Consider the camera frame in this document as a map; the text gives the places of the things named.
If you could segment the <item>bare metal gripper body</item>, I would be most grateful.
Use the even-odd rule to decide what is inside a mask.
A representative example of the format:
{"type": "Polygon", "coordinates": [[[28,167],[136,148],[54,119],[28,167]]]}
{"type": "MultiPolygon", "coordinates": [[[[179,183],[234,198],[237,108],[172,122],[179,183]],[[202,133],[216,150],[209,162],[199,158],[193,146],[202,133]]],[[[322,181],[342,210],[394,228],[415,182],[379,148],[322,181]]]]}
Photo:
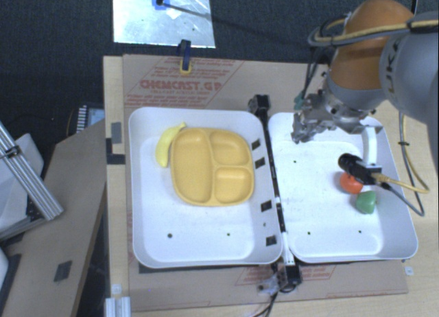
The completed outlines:
{"type": "Polygon", "coordinates": [[[320,91],[309,94],[302,105],[302,118],[313,120],[314,134],[339,128],[348,134],[359,134],[364,129],[361,123],[369,110],[357,110],[336,98],[332,93],[320,91]]]}

